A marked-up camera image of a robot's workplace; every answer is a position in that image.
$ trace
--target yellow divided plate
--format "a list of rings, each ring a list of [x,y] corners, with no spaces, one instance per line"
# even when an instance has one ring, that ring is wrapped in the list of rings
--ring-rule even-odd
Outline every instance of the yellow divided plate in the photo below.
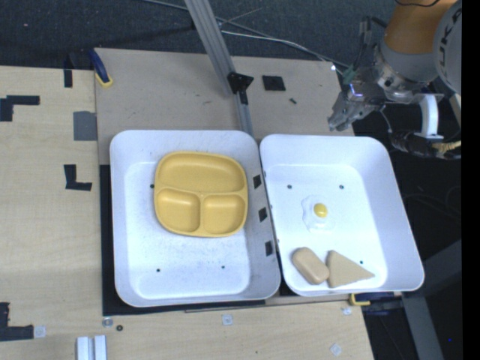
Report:
[[[247,177],[242,166],[231,157],[173,152],[158,163],[154,204],[157,219],[170,232],[230,236],[247,219]]]

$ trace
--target wooden table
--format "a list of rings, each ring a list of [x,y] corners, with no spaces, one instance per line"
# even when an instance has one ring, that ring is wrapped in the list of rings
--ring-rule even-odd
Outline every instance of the wooden table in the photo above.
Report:
[[[46,328],[1,342],[0,359],[74,359],[76,338],[94,335],[106,335],[109,359],[334,359],[335,344],[339,359],[373,359],[362,311],[346,301],[112,316],[103,327],[98,143],[73,132],[75,112],[97,111],[94,74],[73,70],[65,88],[63,70],[0,67],[0,82],[0,98],[41,100],[0,122],[0,302],[9,326]],[[90,191],[65,189],[65,164]]]

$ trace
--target dark floor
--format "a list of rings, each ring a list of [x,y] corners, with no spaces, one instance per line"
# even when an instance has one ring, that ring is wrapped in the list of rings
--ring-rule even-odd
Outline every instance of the dark floor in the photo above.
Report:
[[[185,5],[183,0],[159,0]],[[388,21],[394,0],[210,0],[219,17],[276,38],[301,44],[349,65],[359,50],[359,23],[364,15]],[[0,0],[0,65],[63,68],[67,54],[76,68],[90,68],[86,53],[93,47],[203,53],[203,46],[184,10],[134,0]],[[246,33],[238,27],[234,32]],[[373,42],[383,35],[373,27]],[[315,59],[271,41],[226,35],[232,55]],[[371,60],[371,50],[362,60]],[[385,111],[394,129],[419,127],[417,108],[393,106]],[[440,106],[440,130],[459,137],[447,103]],[[421,258],[461,238],[461,160],[424,160],[392,149],[382,116],[374,113],[355,123],[357,134],[382,141],[391,160]],[[462,284],[428,298],[445,360],[463,358]],[[366,315],[377,360],[417,358],[402,309],[385,316]]]

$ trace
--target white tray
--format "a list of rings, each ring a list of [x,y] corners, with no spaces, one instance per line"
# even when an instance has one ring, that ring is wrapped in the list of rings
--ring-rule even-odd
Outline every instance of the white tray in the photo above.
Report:
[[[248,181],[244,228],[222,238],[166,231],[155,216],[153,189],[160,159],[175,151],[236,159]],[[280,285],[258,145],[237,130],[126,130],[110,145],[115,288],[134,307],[267,299]]]
[[[389,154],[368,137],[271,135],[260,144],[283,276],[301,296],[415,290],[424,271]],[[323,203],[314,225],[305,209]],[[295,249],[322,260],[335,250],[375,277],[338,288],[309,284],[293,266]]]

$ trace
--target robotic arm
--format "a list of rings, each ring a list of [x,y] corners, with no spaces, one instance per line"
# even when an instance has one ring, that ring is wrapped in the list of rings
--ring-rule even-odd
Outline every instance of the robotic arm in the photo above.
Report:
[[[392,132],[392,145],[427,158],[446,158],[453,145],[437,135],[437,102],[442,94],[427,89],[440,77],[461,95],[462,0],[399,0],[376,47],[370,67],[358,67],[359,58],[343,74],[344,89],[328,118],[330,130],[343,131],[355,120],[389,103],[419,104],[420,132]],[[368,43],[370,20],[361,24],[363,44]]]

